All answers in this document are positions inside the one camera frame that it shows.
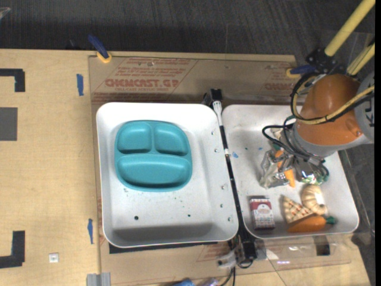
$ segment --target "yellow tube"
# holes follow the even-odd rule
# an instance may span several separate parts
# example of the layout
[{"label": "yellow tube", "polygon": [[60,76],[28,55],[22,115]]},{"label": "yellow tube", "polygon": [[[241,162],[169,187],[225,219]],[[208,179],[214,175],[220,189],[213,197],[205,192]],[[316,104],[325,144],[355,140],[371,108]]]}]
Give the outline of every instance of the yellow tube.
[{"label": "yellow tube", "polygon": [[369,13],[369,11],[376,4],[376,0],[362,0],[358,5],[356,10],[347,19],[345,24],[341,27],[340,31],[328,44],[324,52],[327,56],[334,56],[354,29],[359,25],[359,23],[364,19],[364,17]]},{"label": "yellow tube", "polygon": [[363,51],[348,66],[348,69],[346,70],[348,75],[356,75],[365,66],[365,64],[374,56],[375,51],[376,43],[372,44],[371,46],[367,46],[365,49],[363,49]]}]

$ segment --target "teal divided plate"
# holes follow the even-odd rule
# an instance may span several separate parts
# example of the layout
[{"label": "teal divided plate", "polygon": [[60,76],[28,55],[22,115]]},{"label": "teal divided plate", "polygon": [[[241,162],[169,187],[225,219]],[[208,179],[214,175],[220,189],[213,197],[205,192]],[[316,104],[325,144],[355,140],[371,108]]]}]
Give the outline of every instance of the teal divided plate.
[{"label": "teal divided plate", "polygon": [[127,122],[115,139],[115,170],[121,183],[132,189],[180,189],[192,176],[188,137],[167,122]]}]

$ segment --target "wooden surface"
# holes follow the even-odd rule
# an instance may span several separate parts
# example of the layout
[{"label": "wooden surface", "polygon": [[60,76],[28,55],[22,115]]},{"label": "wooden surface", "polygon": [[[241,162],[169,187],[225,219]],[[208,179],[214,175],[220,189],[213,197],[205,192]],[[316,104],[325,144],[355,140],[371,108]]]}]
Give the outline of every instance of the wooden surface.
[{"label": "wooden surface", "polygon": [[[0,107],[18,107],[17,141],[0,141],[0,256],[10,255],[12,231],[26,233],[25,262],[0,269],[0,285],[86,285],[87,274],[101,272],[90,55],[94,52],[0,50],[1,68],[26,72],[26,92],[14,92],[13,79],[0,77]],[[84,78],[82,97],[76,74]],[[239,275],[236,285],[369,285],[358,248],[350,241],[347,246],[347,264]],[[59,253],[60,261],[50,263],[49,253]],[[142,265],[141,270],[148,268]]]}]

